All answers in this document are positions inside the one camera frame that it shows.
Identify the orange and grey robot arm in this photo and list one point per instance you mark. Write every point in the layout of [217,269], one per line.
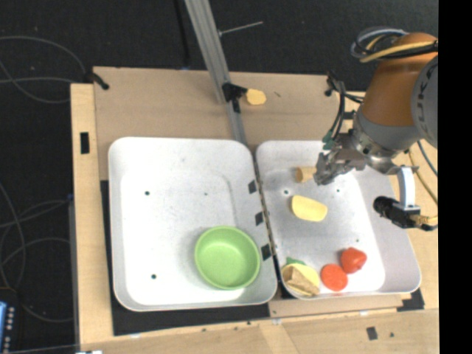
[391,90]

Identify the yellow biscuit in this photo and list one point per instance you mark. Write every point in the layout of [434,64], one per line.
[256,97]

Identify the black cylinder on white bracket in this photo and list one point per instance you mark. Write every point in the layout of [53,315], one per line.
[396,208]

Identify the yellow potato slice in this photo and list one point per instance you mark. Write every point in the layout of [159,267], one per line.
[309,208]

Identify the green bowl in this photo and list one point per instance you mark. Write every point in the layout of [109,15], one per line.
[226,258]

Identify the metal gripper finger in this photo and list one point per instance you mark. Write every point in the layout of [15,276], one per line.
[321,172]
[337,170]

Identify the thin black and white rod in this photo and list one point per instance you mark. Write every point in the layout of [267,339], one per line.
[263,208]

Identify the orange round slice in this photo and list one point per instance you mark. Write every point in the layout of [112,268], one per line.
[333,277]

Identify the white plastic tray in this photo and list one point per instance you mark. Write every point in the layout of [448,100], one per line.
[350,227]
[169,216]

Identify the tan cylinder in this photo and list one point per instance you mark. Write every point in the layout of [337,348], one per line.
[304,174]

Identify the brown cardboard board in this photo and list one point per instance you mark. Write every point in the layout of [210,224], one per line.
[166,101]

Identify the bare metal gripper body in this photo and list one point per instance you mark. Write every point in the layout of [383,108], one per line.
[355,155]

